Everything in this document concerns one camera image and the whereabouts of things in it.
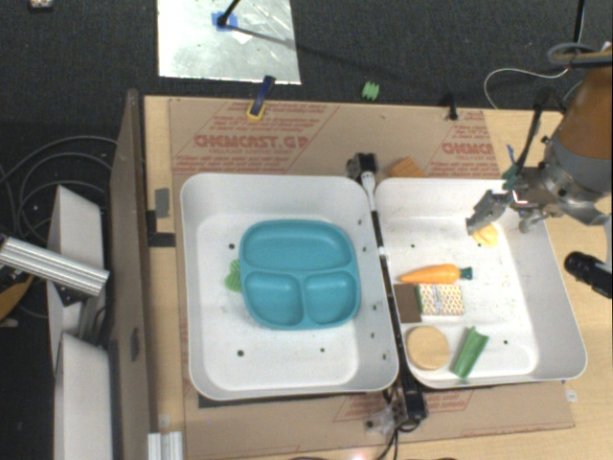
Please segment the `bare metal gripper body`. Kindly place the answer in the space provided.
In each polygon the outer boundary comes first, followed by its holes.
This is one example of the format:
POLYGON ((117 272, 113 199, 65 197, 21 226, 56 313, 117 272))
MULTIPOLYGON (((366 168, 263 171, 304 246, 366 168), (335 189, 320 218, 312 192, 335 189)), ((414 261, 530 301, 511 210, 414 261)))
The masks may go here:
POLYGON ((609 215, 596 207, 604 194, 585 188, 554 163, 522 169, 512 165, 503 179, 503 189, 511 193, 510 207, 519 215, 521 232, 530 232, 544 219, 562 216, 586 226, 609 222, 609 215))

